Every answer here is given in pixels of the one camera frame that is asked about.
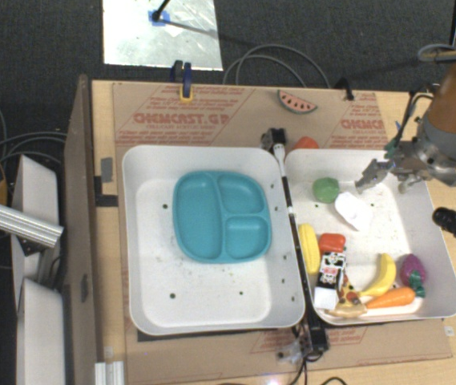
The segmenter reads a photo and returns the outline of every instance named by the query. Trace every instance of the watermelon slice toy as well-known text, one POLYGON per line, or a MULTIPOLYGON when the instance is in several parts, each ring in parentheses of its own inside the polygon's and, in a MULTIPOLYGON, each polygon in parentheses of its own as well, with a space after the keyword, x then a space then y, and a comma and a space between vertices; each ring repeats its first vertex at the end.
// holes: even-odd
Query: watermelon slice toy
POLYGON ((308 101, 282 90, 277 91, 277 97, 284 108, 295 114, 309 114, 317 109, 315 104, 309 103, 308 101))

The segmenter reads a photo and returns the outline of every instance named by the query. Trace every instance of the plate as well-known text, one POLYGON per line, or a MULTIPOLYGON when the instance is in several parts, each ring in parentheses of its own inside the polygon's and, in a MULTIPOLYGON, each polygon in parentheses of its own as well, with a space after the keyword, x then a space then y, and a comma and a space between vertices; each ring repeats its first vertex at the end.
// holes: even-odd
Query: plate
POLYGON ((190 172, 178 180, 172 207, 178 245, 197 261, 251 261, 270 246, 267 201, 249 176, 190 172))

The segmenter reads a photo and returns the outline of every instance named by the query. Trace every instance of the green ball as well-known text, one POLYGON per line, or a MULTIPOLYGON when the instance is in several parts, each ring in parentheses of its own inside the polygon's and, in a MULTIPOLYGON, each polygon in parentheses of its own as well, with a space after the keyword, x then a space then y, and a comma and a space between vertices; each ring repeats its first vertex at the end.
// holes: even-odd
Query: green ball
POLYGON ((334 202, 338 193, 340 192, 340 185, 336 178, 325 177, 319 178, 313 183, 313 195, 320 202, 330 204, 334 202))

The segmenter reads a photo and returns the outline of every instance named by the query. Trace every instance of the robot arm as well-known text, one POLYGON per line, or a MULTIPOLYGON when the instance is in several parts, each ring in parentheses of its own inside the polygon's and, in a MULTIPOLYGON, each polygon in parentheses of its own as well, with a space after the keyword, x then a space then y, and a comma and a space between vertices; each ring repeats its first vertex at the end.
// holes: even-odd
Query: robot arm
MULTIPOLYGON (((356 181, 358 192, 373 187, 387 176, 394 174, 401 193, 422 180, 433 178, 456 187, 456 51, 442 54, 418 53, 421 61, 454 63, 436 90, 432 103, 418 123, 417 135, 411 141, 403 141, 404 127, 414 112, 414 105, 424 94, 412 93, 404 121, 397 136, 386 146, 385 161, 373 160, 356 181)), ((434 222, 456 236, 456 212, 438 209, 434 222)))

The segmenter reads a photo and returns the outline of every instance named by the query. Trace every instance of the dark background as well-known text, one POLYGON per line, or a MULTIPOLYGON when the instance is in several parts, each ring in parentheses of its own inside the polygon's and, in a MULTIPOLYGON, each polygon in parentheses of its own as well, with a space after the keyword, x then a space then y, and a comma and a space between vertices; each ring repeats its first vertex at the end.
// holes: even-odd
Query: dark background
MULTIPOLYGON (((439 82, 446 70, 418 65, 415 55, 426 44, 449 42, 454 0, 214 2, 224 67, 256 45, 280 43, 317 61, 331 84, 344 76, 355 89, 409 91, 439 82)), ((0 107, 9 136, 66 131, 82 73, 91 79, 167 80, 168 70, 104 65, 102 45, 102 0, 0 0, 0 107)), ((323 87, 301 58, 268 53, 292 65, 310 87, 323 87)), ((195 71, 194 81, 221 83, 222 76, 195 71)), ((247 62, 241 82, 297 84, 280 67, 258 61, 247 62)), ((32 149, 62 156, 58 144, 32 149)), ((58 165, 39 160, 59 172, 58 165)), ((8 246, 0 243, 0 263, 9 260, 8 246)), ((12 384, 14 378, 12 283, 10 272, 0 269, 0 385, 12 384)))

